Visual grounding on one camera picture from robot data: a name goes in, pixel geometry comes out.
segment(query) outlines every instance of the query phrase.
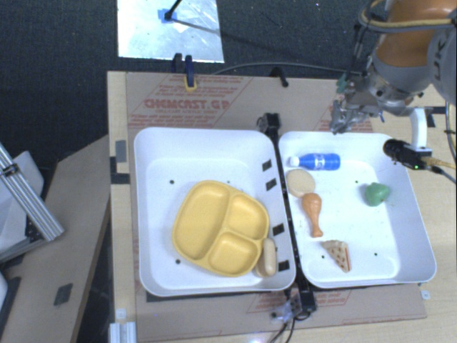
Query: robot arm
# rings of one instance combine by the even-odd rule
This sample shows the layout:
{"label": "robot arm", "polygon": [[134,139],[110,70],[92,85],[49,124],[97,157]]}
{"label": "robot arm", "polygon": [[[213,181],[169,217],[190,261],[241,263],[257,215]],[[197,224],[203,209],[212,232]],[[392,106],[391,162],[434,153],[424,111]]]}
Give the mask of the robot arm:
{"label": "robot arm", "polygon": [[382,35],[366,73],[338,82],[341,99],[333,103],[330,125],[334,134],[382,111],[415,116],[417,110],[409,104],[432,83],[456,105],[457,1],[387,0],[387,20],[372,19],[370,10],[382,1],[370,1],[359,14],[362,30]]}

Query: toy pizza slice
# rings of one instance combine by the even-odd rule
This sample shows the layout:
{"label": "toy pizza slice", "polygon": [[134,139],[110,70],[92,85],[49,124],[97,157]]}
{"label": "toy pizza slice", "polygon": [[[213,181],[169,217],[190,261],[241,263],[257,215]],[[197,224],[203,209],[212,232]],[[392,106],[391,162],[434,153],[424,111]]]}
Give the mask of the toy pizza slice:
{"label": "toy pizza slice", "polygon": [[349,259],[347,243],[340,242],[339,240],[328,240],[327,242],[323,242],[322,246],[331,255],[343,272],[347,273],[351,271],[351,260]]}

